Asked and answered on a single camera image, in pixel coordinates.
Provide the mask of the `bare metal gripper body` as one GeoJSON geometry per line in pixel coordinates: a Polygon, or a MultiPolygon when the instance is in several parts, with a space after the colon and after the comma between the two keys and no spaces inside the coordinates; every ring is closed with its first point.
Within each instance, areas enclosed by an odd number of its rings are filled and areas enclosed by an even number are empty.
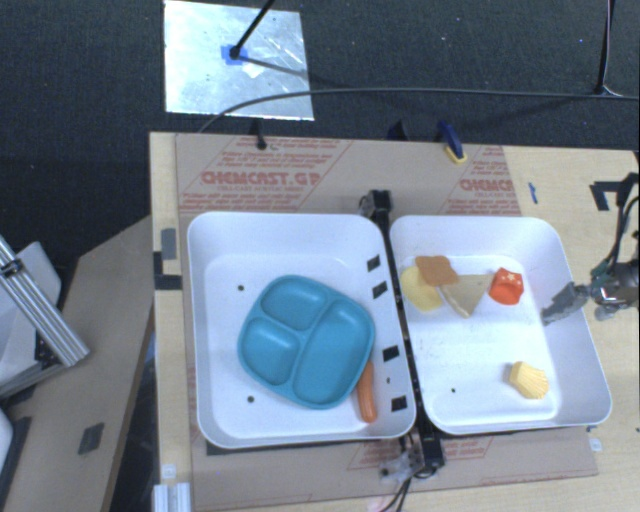
{"type": "Polygon", "coordinates": [[[611,263],[603,260],[590,273],[587,294],[596,304],[598,321],[618,312],[639,307],[639,261],[611,263]]]}

